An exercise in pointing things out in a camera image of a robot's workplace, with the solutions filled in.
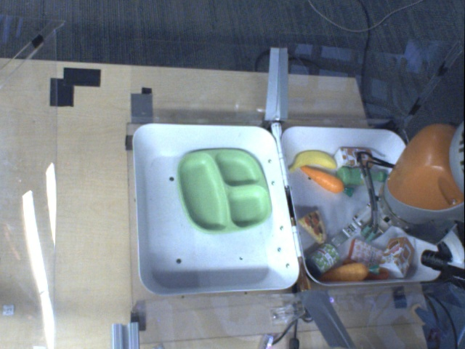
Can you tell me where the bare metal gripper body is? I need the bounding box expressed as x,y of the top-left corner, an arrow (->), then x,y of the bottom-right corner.
363,204 -> 408,236

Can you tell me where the white plastic tray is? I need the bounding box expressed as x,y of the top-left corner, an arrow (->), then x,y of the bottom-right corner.
132,123 -> 301,297
280,125 -> 442,287

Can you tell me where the orange and white packet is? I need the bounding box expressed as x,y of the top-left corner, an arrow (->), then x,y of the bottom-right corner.
347,238 -> 387,267

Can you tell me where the pizza slice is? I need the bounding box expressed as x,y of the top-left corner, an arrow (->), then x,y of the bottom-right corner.
297,209 -> 328,245

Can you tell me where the green can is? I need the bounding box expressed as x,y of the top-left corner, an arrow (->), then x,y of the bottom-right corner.
305,242 -> 341,274

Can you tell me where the orange and white carton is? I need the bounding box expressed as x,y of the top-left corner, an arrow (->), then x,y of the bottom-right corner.
380,236 -> 416,279

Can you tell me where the orange bread roll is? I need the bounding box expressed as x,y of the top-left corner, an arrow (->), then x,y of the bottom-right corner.
319,262 -> 370,283

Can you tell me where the green bottle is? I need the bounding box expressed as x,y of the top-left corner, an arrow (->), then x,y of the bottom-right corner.
335,166 -> 389,188

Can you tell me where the orange carrot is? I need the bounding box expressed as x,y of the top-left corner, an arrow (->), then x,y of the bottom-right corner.
299,165 -> 345,195

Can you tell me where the red chili pepper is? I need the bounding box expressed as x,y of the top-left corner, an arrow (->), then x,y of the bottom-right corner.
365,265 -> 390,281

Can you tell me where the white and brown carton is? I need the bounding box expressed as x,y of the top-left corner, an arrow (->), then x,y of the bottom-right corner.
333,146 -> 373,169

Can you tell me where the yellow banana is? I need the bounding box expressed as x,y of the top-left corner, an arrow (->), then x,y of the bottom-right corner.
288,150 -> 339,174

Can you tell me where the green divided plate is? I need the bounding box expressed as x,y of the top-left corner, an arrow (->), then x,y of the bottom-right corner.
177,148 -> 273,235

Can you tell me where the black cylinder on white bracket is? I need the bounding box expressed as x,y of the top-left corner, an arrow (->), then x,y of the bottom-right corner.
421,229 -> 465,280

